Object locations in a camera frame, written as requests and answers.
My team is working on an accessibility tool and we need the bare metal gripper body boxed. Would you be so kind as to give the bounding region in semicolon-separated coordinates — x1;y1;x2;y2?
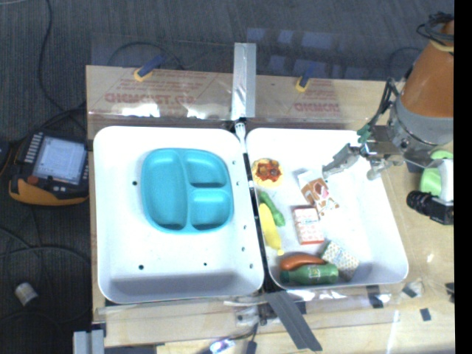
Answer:
360;125;433;169

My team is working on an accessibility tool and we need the white and brown packet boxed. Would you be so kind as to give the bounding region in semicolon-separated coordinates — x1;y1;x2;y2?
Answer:
294;167;341;218

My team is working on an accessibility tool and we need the white plastic tray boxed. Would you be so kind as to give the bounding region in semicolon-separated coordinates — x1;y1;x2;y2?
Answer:
244;127;410;292
92;125;266;305

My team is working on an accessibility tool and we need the orange and white carton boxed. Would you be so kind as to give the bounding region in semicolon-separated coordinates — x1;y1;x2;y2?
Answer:
291;205;326;246

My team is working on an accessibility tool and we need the yellow pizza slice red topping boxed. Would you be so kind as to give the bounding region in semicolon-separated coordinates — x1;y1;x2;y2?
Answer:
251;157;285;189

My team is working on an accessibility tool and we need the green toy vegetable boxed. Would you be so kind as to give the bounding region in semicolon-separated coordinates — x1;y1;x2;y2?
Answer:
257;190;287;229

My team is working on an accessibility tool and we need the brown cardboard board red print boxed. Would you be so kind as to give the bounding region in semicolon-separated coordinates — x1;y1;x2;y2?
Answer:
85;64;455;348

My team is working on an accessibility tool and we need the white patterned packet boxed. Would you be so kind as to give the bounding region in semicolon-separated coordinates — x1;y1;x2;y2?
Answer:
320;240;360;282

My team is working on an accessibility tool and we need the yellow banana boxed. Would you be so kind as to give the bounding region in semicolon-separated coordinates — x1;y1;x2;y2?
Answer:
257;202;285;257

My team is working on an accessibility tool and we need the brown sausage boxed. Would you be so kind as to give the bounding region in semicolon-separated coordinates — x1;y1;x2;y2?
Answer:
279;252;327;271

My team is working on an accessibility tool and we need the green bottle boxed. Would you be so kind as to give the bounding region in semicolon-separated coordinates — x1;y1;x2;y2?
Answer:
279;263;340;287

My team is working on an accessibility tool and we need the blue divided plate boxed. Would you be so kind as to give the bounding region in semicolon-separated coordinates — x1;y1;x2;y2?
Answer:
140;147;235;235

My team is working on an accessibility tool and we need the small grey can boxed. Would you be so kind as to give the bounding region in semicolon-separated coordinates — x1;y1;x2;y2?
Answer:
14;281;39;307

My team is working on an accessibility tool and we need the black cylinder on white bracket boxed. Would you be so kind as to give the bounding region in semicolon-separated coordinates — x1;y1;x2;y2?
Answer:
406;159;455;226

